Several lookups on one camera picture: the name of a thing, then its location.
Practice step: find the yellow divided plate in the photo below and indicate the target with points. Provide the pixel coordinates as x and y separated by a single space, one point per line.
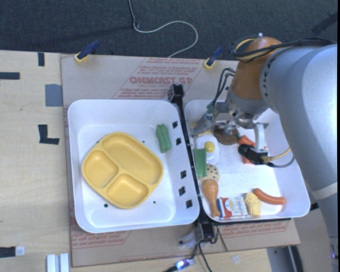
122 169

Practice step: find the green toy beans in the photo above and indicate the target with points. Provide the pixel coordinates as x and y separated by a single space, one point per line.
163 137

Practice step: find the white fried egg toy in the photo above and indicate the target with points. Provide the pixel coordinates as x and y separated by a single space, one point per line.
212 154

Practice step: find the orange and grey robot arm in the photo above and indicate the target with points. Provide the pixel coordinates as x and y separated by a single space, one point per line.
303 101

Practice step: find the brown toy chicken drumstick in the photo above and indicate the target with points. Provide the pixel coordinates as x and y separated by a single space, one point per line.
211 193

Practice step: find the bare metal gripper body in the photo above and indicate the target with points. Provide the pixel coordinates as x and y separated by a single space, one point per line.
235 117

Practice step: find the brown round biscuit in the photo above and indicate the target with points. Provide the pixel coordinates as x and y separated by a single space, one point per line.
226 139

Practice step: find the red and white carton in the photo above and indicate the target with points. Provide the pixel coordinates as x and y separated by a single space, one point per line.
232 207

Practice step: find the white plastic tray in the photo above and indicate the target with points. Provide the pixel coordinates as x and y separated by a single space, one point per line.
124 112
243 177

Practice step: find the brown cardboard board red print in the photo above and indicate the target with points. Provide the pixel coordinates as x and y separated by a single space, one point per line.
107 78

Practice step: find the orange toy carrot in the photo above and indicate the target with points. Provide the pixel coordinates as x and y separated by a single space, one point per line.
246 140

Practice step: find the orange toy sausage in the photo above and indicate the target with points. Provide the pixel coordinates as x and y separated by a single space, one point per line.
269 197

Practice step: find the green rectangular toy piece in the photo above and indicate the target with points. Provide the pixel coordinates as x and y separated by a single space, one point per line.
200 163

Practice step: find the beige dotted biscuit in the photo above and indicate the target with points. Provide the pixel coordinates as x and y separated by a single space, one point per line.
212 172

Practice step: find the black cylinder on white bracket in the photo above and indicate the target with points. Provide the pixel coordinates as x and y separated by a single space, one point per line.
252 153

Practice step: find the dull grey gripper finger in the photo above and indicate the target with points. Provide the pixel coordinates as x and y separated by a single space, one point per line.
201 125
229 129

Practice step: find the thin black rod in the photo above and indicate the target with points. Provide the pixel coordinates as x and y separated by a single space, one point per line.
193 163

